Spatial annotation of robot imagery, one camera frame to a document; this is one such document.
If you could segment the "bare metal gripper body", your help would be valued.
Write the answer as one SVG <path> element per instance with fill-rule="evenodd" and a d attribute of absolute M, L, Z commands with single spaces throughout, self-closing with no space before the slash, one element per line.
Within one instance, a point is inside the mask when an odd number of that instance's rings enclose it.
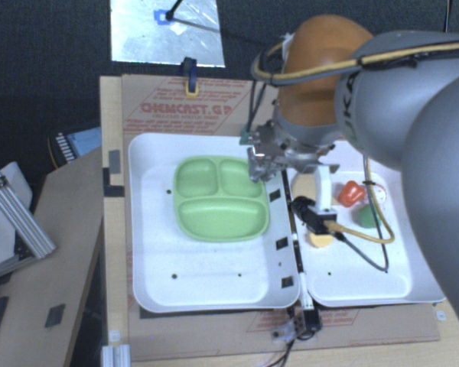
<path fill-rule="evenodd" d="M 331 151 L 339 136 L 336 124 L 311 127 L 270 120 L 251 133 L 251 147 L 262 156 L 264 170 L 265 160 L 279 159 L 285 169 L 310 174 L 322 165 L 320 157 Z"/>

